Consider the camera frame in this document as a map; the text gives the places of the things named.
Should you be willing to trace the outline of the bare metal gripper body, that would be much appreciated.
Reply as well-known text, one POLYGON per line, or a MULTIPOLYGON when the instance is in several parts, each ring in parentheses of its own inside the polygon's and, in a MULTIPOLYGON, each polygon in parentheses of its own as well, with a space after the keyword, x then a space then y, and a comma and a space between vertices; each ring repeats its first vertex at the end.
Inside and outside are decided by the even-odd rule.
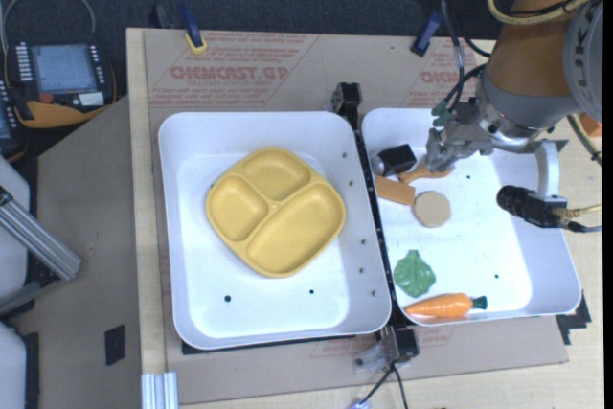
POLYGON ((427 143, 436 141, 440 154, 449 149, 455 159, 476 152, 489 155, 496 148, 521 148, 541 131, 536 126, 517 123, 485 100, 459 102, 452 109, 442 100, 431 110, 431 116, 427 143))

